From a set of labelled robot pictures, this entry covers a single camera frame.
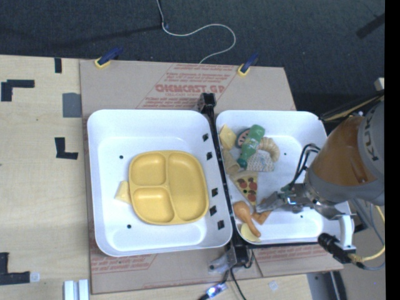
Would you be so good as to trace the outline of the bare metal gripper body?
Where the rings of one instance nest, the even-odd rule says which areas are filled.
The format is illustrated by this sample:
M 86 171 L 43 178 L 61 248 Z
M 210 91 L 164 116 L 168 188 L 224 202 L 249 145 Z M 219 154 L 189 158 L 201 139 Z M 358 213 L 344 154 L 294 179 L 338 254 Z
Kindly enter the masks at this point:
M 300 213 L 305 207 L 314 207 L 304 183 L 285 185 L 280 189 L 277 197 L 276 209 L 284 208 L 293 213 Z

